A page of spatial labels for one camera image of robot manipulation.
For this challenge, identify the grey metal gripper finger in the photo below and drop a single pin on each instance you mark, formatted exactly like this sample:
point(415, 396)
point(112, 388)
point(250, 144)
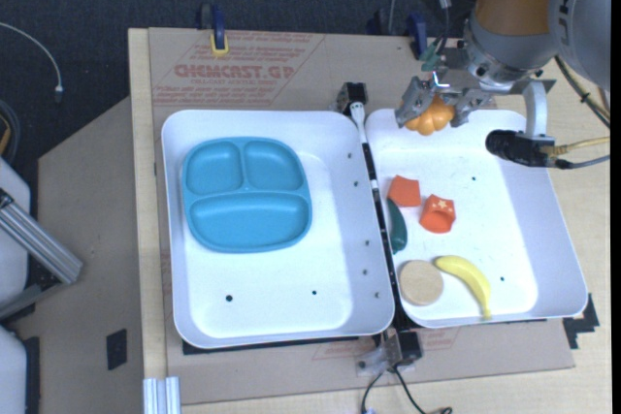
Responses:
point(467, 107)
point(413, 104)

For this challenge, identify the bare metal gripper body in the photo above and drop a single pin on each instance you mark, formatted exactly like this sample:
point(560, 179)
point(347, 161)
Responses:
point(466, 80)

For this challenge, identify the orange toy pumpkin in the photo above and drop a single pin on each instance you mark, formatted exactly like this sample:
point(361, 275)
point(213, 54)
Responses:
point(430, 117)

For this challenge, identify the thin black and white rod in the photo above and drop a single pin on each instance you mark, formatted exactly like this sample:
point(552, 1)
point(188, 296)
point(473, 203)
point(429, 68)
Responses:
point(373, 179)

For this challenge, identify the orange cube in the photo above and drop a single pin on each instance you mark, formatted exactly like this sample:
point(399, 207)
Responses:
point(404, 191)

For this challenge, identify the white plastic tray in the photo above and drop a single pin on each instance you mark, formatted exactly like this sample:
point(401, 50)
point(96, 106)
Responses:
point(271, 228)
point(504, 218)

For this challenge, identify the green toy pepper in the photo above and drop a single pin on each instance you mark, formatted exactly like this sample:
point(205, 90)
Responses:
point(397, 228)

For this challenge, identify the brown cardboard board red print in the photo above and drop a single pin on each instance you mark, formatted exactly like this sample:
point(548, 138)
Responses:
point(291, 63)

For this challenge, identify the yellow banana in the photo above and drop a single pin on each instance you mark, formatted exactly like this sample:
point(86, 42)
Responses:
point(468, 278)

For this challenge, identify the tan round biscuit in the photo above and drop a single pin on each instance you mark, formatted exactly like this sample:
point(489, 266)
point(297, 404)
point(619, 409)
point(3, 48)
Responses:
point(420, 282)

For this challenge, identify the blue divided plate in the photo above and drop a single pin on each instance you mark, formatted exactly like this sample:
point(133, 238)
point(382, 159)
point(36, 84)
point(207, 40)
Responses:
point(246, 194)

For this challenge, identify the black cylinder on white bracket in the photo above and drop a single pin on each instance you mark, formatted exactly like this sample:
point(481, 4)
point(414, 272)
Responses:
point(521, 138)

